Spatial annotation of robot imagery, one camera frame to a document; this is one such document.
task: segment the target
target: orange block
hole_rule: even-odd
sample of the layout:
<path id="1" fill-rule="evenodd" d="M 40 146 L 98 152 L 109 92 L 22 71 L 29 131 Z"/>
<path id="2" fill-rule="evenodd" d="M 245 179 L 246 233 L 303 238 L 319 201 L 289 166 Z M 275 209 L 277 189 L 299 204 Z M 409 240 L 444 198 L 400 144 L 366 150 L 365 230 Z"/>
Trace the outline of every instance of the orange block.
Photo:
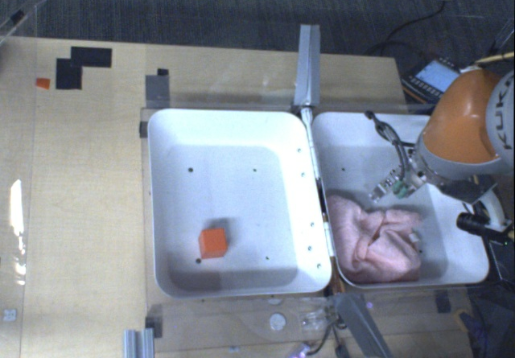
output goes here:
<path id="1" fill-rule="evenodd" d="M 223 228 L 204 229 L 199 236 L 202 259 L 223 257 L 227 252 L 227 239 Z"/>
<path id="2" fill-rule="evenodd" d="M 47 79 L 47 78 L 37 78 L 35 80 L 35 85 L 38 87 L 38 88 L 41 88 L 41 89 L 50 89 L 50 80 Z"/>

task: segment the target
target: wooden table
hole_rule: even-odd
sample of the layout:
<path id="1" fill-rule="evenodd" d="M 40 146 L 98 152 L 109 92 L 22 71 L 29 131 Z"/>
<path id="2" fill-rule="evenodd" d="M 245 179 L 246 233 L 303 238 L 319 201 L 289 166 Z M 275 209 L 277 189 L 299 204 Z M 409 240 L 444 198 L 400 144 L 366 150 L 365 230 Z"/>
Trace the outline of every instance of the wooden table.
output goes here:
<path id="1" fill-rule="evenodd" d="M 55 90 L 56 58 L 69 58 L 71 46 L 110 47 L 113 65 L 84 68 L 80 91 Z M 288 102 L 297 55 L 54 39 L 40 39 L 37 55 L 37 76 L 52 85 L 38 89 L 36 99 L 22 356 L 121 356 L 123 331 L 141 330 L 146 316 L 138 133 L 145 75 L 169 69 L 172 95 L 179 97 L 209 93 L 241 101 L 257 91 L 257 98 Z M 403 103 L 391 59 L 322 55 L 321 71 L 323 98 L 357 109 Z M 430 298 L 409 293 L 377 302 L 384 308 L 375 319 L 389 328 L 385 340 L 397 356 L 472 356 L 467 335 Z M 451 303 L 453 310 L 468 307 L 463 291 Z M 361 356 L 348 331 L 342 336 L 352 356 Z M 293 346 L 278 341 L 159 356 L 286 356 Z M 319 356 L 334 356 L 334 343 Z"/>

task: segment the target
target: pink towel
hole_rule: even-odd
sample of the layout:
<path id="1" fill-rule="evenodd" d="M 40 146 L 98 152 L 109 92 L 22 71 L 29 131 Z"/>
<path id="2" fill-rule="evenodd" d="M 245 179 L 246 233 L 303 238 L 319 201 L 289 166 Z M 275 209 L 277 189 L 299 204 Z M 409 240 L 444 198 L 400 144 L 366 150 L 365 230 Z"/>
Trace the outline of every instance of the pink towel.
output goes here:
<path id="1" fill-rule="evenodd" d="M 336 256 L 355 283 L 416 281 L 420 257 L 410 240 L 421 223 L 415 212 L 390 209 L 367 213 L 340 196 L 328 198 Z"/>

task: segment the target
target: crumpled cloth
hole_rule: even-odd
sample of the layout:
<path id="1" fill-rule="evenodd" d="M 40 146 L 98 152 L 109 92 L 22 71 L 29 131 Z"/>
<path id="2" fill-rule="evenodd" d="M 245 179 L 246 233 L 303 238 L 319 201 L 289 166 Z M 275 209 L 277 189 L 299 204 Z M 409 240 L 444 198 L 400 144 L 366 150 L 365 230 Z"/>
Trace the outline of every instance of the crumpled cloth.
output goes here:
<path id="1" fill-rule="evenodd" d="M 355 283 L 416 281 L 420 256 L 411 242 L 420 215 L 398 209 L 367 213 L 337 195 L 328 198 L 329 220 L 342 273 Z"/>

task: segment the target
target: screen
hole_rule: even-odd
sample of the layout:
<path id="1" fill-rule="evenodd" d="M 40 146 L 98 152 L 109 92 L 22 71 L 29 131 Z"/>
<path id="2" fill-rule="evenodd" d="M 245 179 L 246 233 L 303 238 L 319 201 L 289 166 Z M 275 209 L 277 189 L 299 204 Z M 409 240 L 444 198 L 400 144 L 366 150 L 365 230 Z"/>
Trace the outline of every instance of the screen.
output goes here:
<path id="1" fill-rule="evenodd" d="M 441 64 L 437 60 L 430 62 L 416 77 L 426 82 L 440 92 L 445 92 L 449 85 L 459 76 L 459 73 Z"/>

